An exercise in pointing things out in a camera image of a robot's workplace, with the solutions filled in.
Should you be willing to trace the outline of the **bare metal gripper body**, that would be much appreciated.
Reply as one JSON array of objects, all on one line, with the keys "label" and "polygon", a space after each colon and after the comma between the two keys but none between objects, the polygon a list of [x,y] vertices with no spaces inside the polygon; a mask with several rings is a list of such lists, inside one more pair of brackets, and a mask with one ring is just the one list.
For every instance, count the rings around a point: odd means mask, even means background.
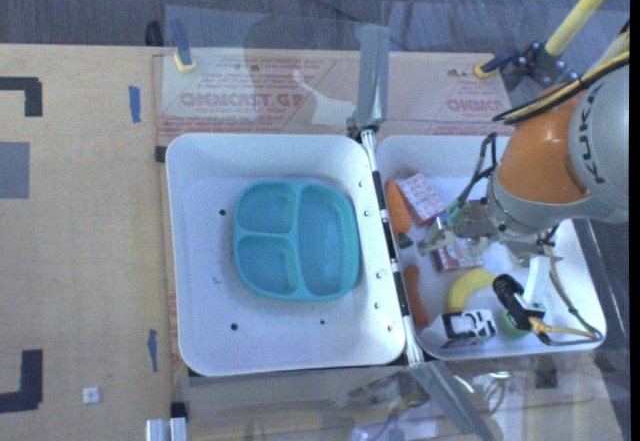
[{"label": "bare metal gripper body", "polygon": [[489,220],[485,200],[466,201],[453,225],[456,236],[461,238],[491,238],[498,228]]}]

